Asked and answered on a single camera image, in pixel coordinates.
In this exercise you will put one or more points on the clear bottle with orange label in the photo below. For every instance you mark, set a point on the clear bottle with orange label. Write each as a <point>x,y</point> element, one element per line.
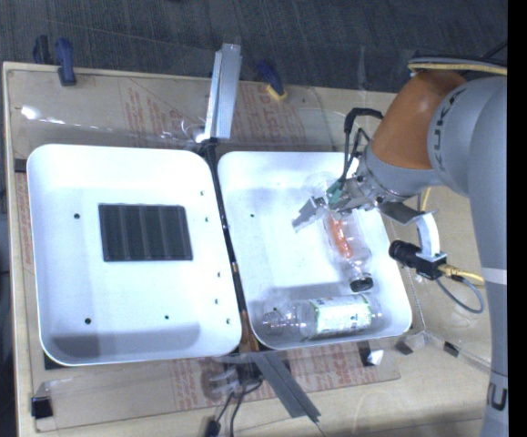
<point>349,248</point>

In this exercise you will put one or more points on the black ribbed rectangular pad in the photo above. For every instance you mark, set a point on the black ribbed rectangular pad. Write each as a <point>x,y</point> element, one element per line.
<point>144,232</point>

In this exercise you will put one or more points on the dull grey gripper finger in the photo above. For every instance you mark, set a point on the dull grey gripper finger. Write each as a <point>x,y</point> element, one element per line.
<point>314,205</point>
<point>303,224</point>

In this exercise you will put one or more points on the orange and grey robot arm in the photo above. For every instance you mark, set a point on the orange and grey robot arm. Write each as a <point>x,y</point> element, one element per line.
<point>468,144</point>

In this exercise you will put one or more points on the clear bottle with green label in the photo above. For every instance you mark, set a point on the clear bottle with green label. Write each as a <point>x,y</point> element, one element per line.
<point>340,318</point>

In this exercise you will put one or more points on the black cylinder on white bracket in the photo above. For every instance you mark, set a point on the black cylinder on white bracket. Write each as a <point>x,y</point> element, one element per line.
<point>420,255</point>

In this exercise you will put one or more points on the white plastic tray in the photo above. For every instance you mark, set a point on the white plastic tray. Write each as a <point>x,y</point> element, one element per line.
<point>286,253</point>
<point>122,289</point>

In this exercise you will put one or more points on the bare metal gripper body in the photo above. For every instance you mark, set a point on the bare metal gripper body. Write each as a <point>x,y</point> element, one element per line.
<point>358,194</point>

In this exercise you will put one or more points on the brown cardboard board red print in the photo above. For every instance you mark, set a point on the brown cardboard board red print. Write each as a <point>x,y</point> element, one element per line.
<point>254,107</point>

